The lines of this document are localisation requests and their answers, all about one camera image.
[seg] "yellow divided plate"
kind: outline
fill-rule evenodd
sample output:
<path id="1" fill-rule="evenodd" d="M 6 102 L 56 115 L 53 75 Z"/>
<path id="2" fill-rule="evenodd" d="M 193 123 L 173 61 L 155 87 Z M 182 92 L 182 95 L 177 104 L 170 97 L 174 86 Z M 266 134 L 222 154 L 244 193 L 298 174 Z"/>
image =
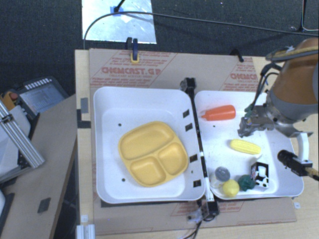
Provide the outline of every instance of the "yellow divided plate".
<path id="1" fill-rule="evenodd" d="M 160 121 L 124 134 L 119 141 L 119 153 L 133 178 L 145 187 L 163 184 L 188 166 L 183 144 L 175 132 Z"/>

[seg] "orange toy carrot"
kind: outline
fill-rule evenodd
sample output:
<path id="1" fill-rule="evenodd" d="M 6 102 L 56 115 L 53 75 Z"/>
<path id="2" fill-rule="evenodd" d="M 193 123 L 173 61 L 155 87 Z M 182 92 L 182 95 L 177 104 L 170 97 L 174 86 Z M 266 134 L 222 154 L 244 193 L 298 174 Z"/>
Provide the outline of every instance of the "orange toy carrot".
<path id="1" fill-rule="evenodd" d="M 236 110 L 232 105 L 220 106 L 207 110 L 202 118 L 207 120 L 230 120 L 235 118 Z"/>

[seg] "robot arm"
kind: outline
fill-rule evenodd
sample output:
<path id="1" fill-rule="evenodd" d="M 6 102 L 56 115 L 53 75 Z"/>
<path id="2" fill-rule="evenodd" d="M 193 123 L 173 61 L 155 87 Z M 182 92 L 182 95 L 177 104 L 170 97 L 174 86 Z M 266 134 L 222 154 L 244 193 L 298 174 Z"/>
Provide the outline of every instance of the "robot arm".
<path id="1" fill-rule="evenodd" d="M 312 133 L 300 132 L 293 124 L 318 113 L 318 44 L 317 38 L 308 39 L 293 50 L 289 48 L 275 51 L 266 56 L 271 63 L 261 73 L 255 99 L 246 108 L 238 130 L 240 137 L 265 129 L 276 129 L 287 137 L 296 137 L 300 147 L 299 155 L 281 151 L 278 159 L 299 176 L 313 172 L 310 171 L 312 163 L 308 161 L 307 145 L 308 136 Z M 283 61 L 285 64 L 282 68 L 275 64 Z M 266 102 L 262 106 L 256 106 L 255 102 L 262 92 L 266 78 L 274 74 L 267 74 L 271 68 L 279 71 L 278 77 L 267 94 Z"/>

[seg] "yellow toy corn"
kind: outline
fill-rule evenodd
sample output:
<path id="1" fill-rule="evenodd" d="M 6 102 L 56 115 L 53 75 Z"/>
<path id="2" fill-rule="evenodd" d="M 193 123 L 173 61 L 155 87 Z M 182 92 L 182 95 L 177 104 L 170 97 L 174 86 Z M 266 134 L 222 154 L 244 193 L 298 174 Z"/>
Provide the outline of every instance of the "yellow toy corn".
<path id="1" fill-rule="evenodd" d="M 261 147 L 258 145 L 240 139 L 231 140 L 230 147 L 234 150 L 253 155 L 259 154 L 261 152 Z"/>

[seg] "yellow ball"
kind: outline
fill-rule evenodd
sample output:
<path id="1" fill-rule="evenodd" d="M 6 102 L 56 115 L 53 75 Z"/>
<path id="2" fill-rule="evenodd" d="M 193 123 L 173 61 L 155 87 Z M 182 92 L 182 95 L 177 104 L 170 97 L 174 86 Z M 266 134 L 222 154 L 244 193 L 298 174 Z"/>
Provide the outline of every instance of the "yellow ball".
<path id="1" fill-rule="evenodd" d="M 223 184 L 223 191 L 227 197 L 234 197 L 239 192 L 239 184 L 230 179 Z"/>

